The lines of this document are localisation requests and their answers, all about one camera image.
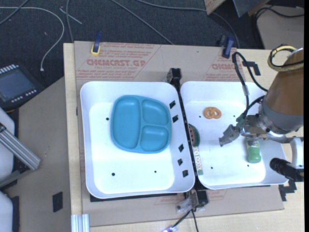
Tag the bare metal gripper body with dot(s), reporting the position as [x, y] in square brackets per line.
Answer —
[253, 126]

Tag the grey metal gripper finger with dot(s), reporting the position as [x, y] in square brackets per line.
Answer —
[233, 130]
[225, 140]

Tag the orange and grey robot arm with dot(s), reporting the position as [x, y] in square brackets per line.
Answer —
[285, 93]

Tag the green plastic bottle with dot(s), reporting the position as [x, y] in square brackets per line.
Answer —
[253, 153]

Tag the white plastic tray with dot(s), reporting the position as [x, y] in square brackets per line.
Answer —
[224, 168]
[135, 173]

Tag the orange pretzel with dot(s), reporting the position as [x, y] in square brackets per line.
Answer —
[208, 115]

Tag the watermelon slice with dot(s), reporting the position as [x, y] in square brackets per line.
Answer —
[195, 135]

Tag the white packet with orange print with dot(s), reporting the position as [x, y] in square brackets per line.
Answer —
[198, 159]

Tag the thin black and white rod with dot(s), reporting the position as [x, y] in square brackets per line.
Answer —
[185, 120]

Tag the blue divided plate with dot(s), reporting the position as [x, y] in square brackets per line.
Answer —
[128, 122]

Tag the brown cardboard board, red print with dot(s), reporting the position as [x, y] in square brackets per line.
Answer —
[149, 59]

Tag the black cylinder on white bracket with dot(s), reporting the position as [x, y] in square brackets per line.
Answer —
[285, 168]

